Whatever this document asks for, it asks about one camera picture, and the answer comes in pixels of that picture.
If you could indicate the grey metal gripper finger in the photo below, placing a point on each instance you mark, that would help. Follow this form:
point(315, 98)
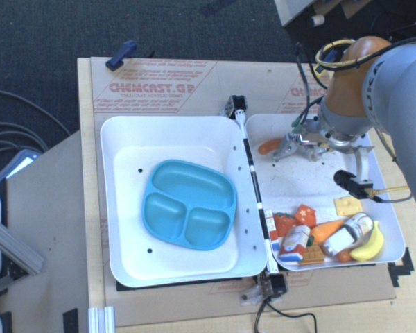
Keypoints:
point(285, 148)
point(314, 154)

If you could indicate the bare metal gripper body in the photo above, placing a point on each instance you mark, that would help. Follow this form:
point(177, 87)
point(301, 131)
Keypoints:
point(342, 143)

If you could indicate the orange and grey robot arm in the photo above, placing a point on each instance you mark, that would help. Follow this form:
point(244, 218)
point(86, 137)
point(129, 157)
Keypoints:
point(391, 92)

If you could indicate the orange sausage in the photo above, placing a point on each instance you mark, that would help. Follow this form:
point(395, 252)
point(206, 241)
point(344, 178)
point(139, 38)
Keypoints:
point(267, 146)

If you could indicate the white plastic tray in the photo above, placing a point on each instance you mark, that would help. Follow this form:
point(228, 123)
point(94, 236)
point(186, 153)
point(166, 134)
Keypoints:
point(298, 186)
point(125, 186)

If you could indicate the thin black and white rod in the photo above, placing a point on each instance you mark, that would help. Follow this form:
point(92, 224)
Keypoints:
point(253, 175)

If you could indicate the yellow cheese slice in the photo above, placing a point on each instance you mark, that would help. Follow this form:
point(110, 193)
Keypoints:
point(347, 206)

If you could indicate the red carton with white star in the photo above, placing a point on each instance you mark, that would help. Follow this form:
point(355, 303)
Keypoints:
point(305, 215)

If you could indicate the red strawberry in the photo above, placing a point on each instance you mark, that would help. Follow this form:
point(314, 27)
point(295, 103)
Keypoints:
point(284, 223)

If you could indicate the orange carrot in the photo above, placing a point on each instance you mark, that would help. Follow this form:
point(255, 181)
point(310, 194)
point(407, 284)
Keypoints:
point(326, 231)

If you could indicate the white and red carton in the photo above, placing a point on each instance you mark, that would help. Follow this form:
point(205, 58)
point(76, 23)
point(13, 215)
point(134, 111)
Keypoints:
point(271, 229)

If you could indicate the white can with red print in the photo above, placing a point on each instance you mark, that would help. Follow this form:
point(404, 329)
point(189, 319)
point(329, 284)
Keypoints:
point(361, 224)

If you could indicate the grey bottle with white label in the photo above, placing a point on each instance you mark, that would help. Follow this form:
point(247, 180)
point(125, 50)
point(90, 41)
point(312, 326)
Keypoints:
point(339, 241)

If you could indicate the red and white packet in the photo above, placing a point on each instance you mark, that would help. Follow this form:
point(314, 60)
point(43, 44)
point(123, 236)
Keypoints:
point(293, 245)

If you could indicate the brown waffle biscuit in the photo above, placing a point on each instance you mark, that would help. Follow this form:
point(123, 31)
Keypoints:
point(312, 255)

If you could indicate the small orange round piece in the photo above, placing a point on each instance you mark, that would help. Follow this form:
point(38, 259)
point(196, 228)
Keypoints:
point(344, 256)

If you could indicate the yellow banana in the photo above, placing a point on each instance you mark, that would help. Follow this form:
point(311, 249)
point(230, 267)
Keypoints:
point(369, 246)

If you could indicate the blue divided plate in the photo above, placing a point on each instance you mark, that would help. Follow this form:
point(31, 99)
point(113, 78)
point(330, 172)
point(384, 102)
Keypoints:
point(189, 203)

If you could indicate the brown cardboard board red print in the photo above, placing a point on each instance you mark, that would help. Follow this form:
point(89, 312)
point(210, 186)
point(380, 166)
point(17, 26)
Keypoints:
point(180, 85)

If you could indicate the black cylinder on white bracket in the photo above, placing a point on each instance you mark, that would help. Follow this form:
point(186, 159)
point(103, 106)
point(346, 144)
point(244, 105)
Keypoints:
point(350, 182)

